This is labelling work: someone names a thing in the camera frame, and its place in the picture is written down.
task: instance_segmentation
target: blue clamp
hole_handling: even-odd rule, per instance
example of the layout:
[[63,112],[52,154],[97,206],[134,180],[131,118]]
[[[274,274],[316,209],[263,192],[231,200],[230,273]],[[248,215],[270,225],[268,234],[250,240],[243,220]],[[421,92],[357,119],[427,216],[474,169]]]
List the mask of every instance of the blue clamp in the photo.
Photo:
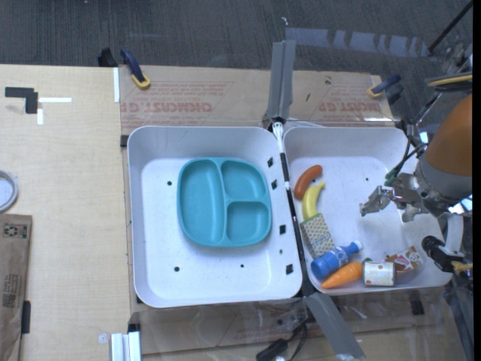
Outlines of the blue clamp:
[[129,66],[135,85],[140,89],[146,89],[150,85],[150,79],[142,72],[133,53],[127,48],[122,48],[120,55],[123,58],[123,62]]
[[397,82],[401,80],[401,76],[392,75],[389,79],[382,81],[377,86],[369,87],[366,93],[371,99],[381,96],[384,91],[387,91],[391,86],[394,86]]

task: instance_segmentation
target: blue bottle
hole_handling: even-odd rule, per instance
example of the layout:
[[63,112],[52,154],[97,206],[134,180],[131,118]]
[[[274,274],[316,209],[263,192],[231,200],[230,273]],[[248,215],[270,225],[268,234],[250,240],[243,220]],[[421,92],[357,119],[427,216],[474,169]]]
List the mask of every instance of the blue bottle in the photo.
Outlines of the blue bottle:
[[316,277],[326,278],[332,272],[346,265],[351,256],[360,250],[362,250],[360,241],[354,241],[349,246],[336,246],[312,261],[310,268]]

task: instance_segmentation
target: black cable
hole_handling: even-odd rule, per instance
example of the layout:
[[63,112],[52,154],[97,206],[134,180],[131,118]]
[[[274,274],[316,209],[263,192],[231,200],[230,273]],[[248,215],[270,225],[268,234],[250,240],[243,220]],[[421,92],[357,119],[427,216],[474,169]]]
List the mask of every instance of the black cable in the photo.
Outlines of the black cable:
[[[395,179],[398,177],[399,173],[401,172],[401,169],[403,168],[404,163],[406,163],[406,161],[411,156],[413,156],[415,153],[418,154],[418,158],[419,158],[424,153],[424,147],[425,146],[427,146],[427,144],[421,143],[413,151],[411,151],[407,155],[404,154],[403,159],[397,165],[395,165],[394,168],[390,172],[388,172],[386,174],[386,176],[385,176],[386,182],[384,182],[384,186],[390,186],[391,187],[392,184],[394,183]],[[407,144],[407,151],[409,151],[409,148],[410,148],[410,142]]]
[[462,11],[456,16],[452,22],[444,29],[444,31],[437,37],[435,41],[428,47],[429,53],[433,53],[434,48],[444,39],[444,37],[454,28],[454,26],[458,23],[458,21],[469,11],[469,9],[473,6],[473,0],[470,0],[466,6],[462,9]]
[[301,322],[299,325],[297,325],[294,330],[292,330],[292,335],[291,337],[287,340],[287,342],[292,341],[302,330],[302,328],[306,326],[306,321]]
[[471,89],[473,89],[472,82],[450,83],[450,84],[444,84],[442,86],[436,86],[434,88],[434,90],[439,93],[453,93],[453,92],[465,91],[465,90],[471,90]]
[[293,361],[294,357],[297,356],[297,354],[301,351],[301,348],[304,346],[304,344],[305,344],[306,341],[307,341],[307,326],[306,326],[306,323],[303,323],[303,324],[302,324],[301,329],[302,329],[301,340],[299,341],[298,346],[297,346],[296,349],[294,350],[294,353],[292,354],[292,356],[291,356],[291,358],[289,359],[289,361]]
[[404,155],[403,155],[403,158],[401,159],[401,161],[394,166],[394,177],[397,177],[398,174],[401,172],[401,169],[404,165],[404,163],[409,159],[408,156],[409,156],[409,149],[411,148],[411,141],[413,140],[413,136],[412,135],[408,135],[407,136],[407,146],[406,146],[406,150],[404,151]]
[[426,114],[431,110],[431,107],[437,102],[437,100],[441,97],[442,93],[436,93],[429,102],[427,102],[423,108],[418,112],[412,124],[418,124],[422,121],[422,119],[426,116]]

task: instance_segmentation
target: wooden table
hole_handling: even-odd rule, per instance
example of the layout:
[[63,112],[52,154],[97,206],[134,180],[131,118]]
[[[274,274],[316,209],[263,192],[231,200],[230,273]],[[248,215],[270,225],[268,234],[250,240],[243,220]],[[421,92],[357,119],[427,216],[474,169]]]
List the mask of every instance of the wooden table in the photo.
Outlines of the wooden table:
[[[0,86],[33,88],[39,98],[71,99],[42,103],[40,125],[37,115],[25,113],[23,99],[0,96],[0,168],[19,185],[19,198],[8,213],[33,217],[26,290],[32,315],[20,359],[107,360],[109,334],[125,333],[131,316],[121,106],[114,98],[113,69],[0,65]],[[370,359],[426,355],[426,346],[432,359],[452,359],[462,352],[458,333],[446,304],[439,315],[436,325],[408,323],[356,338]],[[325,338],[308,344],[299,359],[331,354]],[[253,347],[155,359],[252,359],[265,344]]]

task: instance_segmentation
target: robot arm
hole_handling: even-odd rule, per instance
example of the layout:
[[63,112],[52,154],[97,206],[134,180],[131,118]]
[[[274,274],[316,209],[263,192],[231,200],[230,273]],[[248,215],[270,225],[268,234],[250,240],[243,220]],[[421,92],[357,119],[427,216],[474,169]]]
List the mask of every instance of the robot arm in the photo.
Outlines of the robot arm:
[[400,173],[392,189],[378,186],[364,204],[361,215],[384,209],[390,201],[403,209],[403,221],[416,214],[439,217],[473,191],[472,107],[470,94],[441,123],[419,158],[413,174]]

